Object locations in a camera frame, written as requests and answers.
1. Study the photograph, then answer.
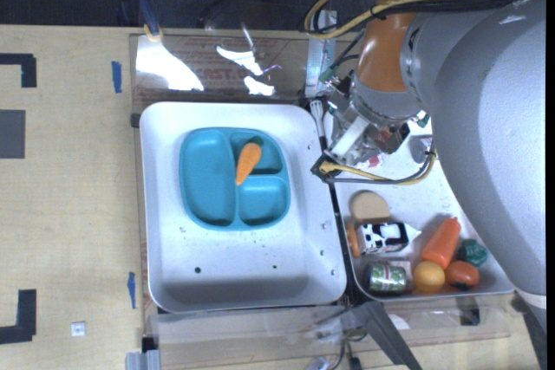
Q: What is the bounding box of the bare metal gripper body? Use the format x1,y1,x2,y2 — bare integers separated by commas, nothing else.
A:
340,114,412,167

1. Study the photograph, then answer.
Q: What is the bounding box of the grey round object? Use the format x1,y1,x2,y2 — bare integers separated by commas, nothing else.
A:
408,135,435,165

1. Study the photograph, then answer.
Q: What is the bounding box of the white plastic tray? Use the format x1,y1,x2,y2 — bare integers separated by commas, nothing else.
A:
139,101,349,314
322,99,516,302

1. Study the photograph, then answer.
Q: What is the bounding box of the tan bread slice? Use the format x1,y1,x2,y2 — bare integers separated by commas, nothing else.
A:
349,190,392,225

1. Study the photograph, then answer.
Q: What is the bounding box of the black and white milk carton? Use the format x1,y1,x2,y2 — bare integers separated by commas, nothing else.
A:
356,221,422,256

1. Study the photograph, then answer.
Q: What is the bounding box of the orange sausage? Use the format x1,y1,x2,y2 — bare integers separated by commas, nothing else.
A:
344,222,362,259

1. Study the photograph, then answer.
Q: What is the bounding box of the orange bottle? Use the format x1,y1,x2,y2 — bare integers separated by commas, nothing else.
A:
421,217,462,270

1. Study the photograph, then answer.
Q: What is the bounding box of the green and white can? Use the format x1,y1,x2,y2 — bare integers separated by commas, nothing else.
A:
362,263,408,296

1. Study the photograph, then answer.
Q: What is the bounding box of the orange carrot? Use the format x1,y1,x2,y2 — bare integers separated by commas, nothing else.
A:
234,136,264,187

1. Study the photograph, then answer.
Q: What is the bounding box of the green broccoli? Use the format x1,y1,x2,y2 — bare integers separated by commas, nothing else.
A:
456,238,490,269

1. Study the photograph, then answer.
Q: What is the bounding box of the orange fruit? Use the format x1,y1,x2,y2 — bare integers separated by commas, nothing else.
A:
412,260,447,295

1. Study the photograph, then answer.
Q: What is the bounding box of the red tomato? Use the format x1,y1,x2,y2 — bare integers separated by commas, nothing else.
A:
444,260,481,291

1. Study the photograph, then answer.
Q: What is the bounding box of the blue divided plate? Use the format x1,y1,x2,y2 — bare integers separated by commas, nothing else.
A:
178,127,292,231

